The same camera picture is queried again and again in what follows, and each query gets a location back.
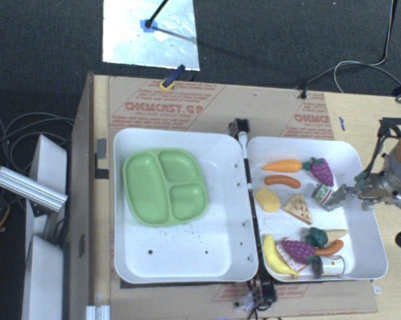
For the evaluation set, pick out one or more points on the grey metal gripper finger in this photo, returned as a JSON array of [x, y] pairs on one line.
[[345, 192], [334, 203]]

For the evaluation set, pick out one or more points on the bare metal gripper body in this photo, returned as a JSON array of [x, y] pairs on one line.
[[380, 192]]

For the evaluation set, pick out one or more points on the white can green red print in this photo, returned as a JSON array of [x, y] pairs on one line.
[[322, 194]]

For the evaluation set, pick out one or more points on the purple grapes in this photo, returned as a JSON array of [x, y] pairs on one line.
[[322, 172], [297, 251]]

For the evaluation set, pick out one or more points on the beige bread roll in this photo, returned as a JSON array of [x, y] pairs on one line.
[[337, 233]]

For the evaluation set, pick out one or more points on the pizza slice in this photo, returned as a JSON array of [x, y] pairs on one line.
[[299, 209], [293, 266]]

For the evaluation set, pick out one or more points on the green broccoli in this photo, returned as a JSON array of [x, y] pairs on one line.
[[316, 238]]

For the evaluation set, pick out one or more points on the white plastic tray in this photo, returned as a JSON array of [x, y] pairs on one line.
[[184, 250], [359, 233]]

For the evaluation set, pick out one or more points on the orange sausage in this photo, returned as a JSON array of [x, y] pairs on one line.
[[332, 248], [282, 181]]

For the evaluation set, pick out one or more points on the white can orange print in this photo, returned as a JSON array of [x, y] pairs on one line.
[[333, 265]]

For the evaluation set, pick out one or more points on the orange carrot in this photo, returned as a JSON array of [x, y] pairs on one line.
[[282, 165]]

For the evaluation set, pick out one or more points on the yellow banana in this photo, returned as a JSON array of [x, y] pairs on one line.
[[273, 257]]

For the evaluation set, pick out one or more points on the thin black and white rod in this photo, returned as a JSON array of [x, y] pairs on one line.
[[249, 180]]

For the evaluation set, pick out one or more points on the brown cardboard board red print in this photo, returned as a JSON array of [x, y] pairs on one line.
[[189, 106]]

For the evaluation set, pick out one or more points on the green divided plate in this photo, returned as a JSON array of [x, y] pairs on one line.
[[147, 187]]

